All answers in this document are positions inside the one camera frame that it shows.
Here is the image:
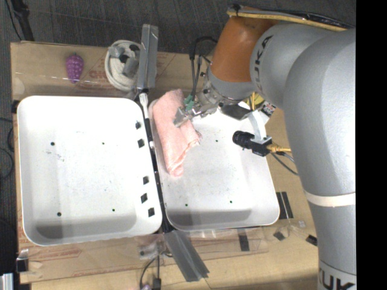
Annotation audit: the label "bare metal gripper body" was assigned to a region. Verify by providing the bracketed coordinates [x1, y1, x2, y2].
[187, 82, 226, 119]

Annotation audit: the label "white plastic tray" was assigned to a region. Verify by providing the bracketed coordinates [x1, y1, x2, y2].
[16, 95, 163, 247]
[148, 97, 281, 231]

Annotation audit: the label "white coiled rope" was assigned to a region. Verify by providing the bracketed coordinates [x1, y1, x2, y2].
[104, 39, 143, 92]

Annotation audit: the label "purple toy grapes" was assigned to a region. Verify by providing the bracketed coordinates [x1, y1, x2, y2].
[65, 52, 85, 84]

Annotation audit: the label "pink towel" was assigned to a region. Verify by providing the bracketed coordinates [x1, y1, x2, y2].
[152, 89, 203, 178]

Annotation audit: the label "black cylinder on white bracket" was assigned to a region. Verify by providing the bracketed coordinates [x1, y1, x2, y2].
[232, 111, 273, 157]

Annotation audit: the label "brown cardboard board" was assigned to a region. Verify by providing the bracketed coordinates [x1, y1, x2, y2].
[10, 40, 322, 290]

